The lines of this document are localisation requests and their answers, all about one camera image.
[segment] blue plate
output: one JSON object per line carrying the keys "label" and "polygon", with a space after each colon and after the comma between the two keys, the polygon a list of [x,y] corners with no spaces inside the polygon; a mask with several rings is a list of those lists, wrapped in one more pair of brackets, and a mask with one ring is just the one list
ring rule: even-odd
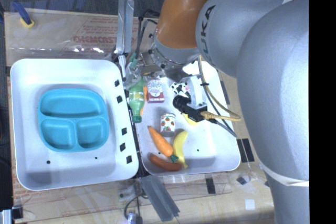
{"label": "blue plate", "polygon": [[103,98],[87,89],[53,89],[38,104],[38,125],[44,144],[59,152],[100,148],[109,136]]}

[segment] green bottle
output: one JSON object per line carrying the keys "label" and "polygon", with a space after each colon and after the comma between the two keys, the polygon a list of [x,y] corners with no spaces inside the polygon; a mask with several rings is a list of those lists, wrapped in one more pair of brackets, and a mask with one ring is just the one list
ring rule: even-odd
{"label": "green bottle", "polygon": [[143,93],[143,78],[129,90],[129,105],[133,111],[132,121],[133,123],[141,122],[140,111],[144,105],[144,93]]}

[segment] yellow banana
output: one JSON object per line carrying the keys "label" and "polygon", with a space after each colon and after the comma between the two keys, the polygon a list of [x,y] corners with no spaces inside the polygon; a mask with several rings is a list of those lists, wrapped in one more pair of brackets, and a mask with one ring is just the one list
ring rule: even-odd
{"label": "yellow banana", "polygon": [[173,154],[179,158],[177,161],[183,165],[184,169],[188,167],[185,164],[184,154],[183,154],[183,144],[185,140],[187,139],[187,136],[188,136],[188,132],[182,131],[174,138],[174,142],[173,142]]}

